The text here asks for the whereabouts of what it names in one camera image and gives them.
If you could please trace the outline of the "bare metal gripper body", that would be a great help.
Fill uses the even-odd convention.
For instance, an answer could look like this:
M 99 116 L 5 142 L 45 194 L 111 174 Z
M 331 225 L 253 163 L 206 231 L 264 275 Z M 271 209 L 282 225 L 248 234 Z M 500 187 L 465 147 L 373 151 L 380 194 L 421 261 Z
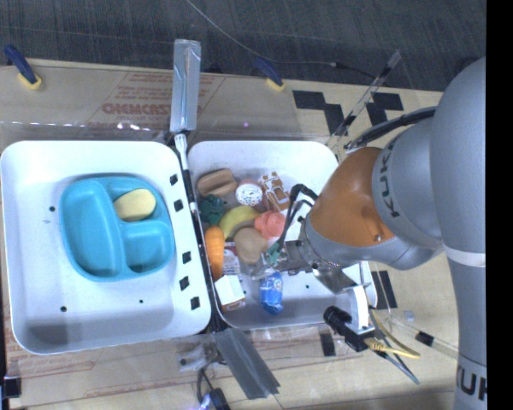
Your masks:
M 290 274 L 314 272 L 317 269 L 317 254 L 304 228 L 300 229 L 296 240 L 284 243 L 277 261 L 277 269 Z

